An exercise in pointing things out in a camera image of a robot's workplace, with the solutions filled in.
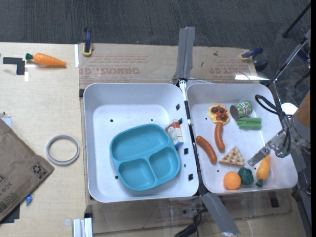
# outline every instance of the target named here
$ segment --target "teal plastic plate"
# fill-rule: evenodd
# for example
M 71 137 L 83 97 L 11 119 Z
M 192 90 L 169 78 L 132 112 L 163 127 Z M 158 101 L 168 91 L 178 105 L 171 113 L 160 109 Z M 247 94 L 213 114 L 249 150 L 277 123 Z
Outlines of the teal plastic plate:
M 122 182 L 135 191 L 166 183 L 180 170 L 178 153 L 169 135 L 155 124 L 117 134 L 110 143 L 110 156 Z

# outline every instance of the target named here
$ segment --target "pizza slice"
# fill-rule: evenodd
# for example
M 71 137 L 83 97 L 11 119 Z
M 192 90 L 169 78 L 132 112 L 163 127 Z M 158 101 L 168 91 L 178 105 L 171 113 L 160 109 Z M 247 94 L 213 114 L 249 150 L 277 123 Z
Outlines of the pizza slice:
M 219 163 L 230 164 L 235 166 L 244 166 L 245 159 L 242 156 L 240 150 L 235 146 L 219 160 Z

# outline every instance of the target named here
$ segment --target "tape roll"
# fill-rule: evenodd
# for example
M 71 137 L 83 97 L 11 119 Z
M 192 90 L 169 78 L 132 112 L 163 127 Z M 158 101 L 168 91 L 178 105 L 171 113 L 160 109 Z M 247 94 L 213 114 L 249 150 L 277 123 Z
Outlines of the tape roll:
M 59 160 L 56 160 L 54 159 L 51 154 L 50 154 L 50 147 L 51 145 L 56 141 L 56 140 L 60 140 L 60 139 L 68 139 L 70 141 L 72 141 L 76 148 L 77 148 L 77 151 L 76 151 L 76 154 L 74 157 L 72 157 L 70 160 L 67 160 L 67 161 L 59 161 Z M 61 134 L 61 135 L 57 135 L 53 138 L 50 139 L 50 141 L 47 143 L 47 146 L 46 146 L 46 154 L 47 154 L 47 157 L 48 159 L 55 165 L 58 165 L 58 166 L 67 166 L 71 163 L 73 163 L 79 156 L 79 153 L 80 153 L 80 145 L 79 145 L 79 142 L 71 135 L 68 135 L 68 134 Z

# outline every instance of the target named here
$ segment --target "toy sausage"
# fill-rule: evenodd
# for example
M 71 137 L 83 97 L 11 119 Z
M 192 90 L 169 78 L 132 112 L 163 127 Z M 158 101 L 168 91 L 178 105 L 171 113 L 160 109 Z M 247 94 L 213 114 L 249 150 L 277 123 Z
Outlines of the toy sausage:
M 214 135 L 215 135 L 215 142 L 219 151 L 223 151 L 225 149 L 225 144 L 222 139 L 222 130 L 223 130 L 223 123 L 216 123 Z
M 216 153 L 207 140 L 205 140 L 202 136 L 197 136 L 196 143 L 198 143 L 206 151 L 211 163 L 217 162 Z

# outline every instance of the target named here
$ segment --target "toy carrot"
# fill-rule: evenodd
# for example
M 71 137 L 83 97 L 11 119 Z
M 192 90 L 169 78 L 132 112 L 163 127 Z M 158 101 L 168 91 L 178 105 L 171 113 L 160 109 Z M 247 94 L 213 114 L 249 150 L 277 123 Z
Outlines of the toy carrot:
M 58 60 L 46 54 L 36 53 L 35 55 L 26 54 L 25 59 L 33 59 L 37 64 L 48 65 L 48 66 L 65 66 L 66 62 Z

